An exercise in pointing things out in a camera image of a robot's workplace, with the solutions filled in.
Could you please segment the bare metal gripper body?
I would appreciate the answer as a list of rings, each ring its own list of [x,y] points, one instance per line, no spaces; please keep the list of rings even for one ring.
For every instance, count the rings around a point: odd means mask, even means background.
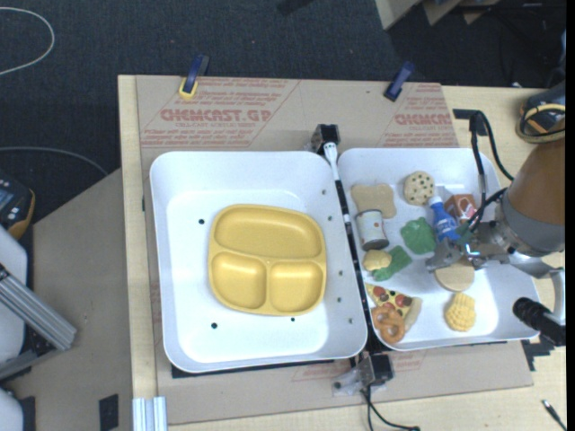
[[[509,264],[518,246],[518,236],[504,221],[465,225],[462,234],[464,255],[474,268],[486,267],[491,262]]]

